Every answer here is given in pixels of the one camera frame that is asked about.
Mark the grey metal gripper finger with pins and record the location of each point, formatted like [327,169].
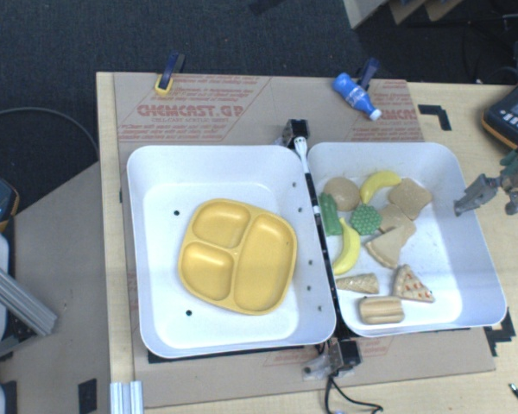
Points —
[475,194]
[517,202]

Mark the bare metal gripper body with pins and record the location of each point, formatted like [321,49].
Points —
[514,177]

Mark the square tan bread slice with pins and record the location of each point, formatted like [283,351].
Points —
[410,197]

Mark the white plastic tray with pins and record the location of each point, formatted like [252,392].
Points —
[164,252]
[453,265]

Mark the small yellow banana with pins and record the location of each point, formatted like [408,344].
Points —
[377,181]

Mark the tan triangular sandwich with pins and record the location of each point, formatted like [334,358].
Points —
[387,248]

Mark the green grapes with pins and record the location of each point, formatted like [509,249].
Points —
[366,219]

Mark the pizza slice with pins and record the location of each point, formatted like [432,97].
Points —
[408,286]

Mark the round tan bread bun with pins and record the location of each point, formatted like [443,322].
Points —
[342,193]

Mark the large yellow banana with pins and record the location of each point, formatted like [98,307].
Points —
[350,248]

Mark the tan waffle cone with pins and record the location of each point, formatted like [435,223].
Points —
[360,283]

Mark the green asparagus bunch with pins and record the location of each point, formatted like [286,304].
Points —
[329,214]

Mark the tan hot dog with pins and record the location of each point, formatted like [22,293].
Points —
[380,309]

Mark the blue plastic bottle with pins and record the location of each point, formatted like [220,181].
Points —
[354,94]

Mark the thin black and white rod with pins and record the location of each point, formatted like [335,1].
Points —
[324,240]

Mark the yellow divided plate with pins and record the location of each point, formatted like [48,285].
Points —
[259,257]

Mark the brown cardboard board red print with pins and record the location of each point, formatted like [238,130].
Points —
[250,102]

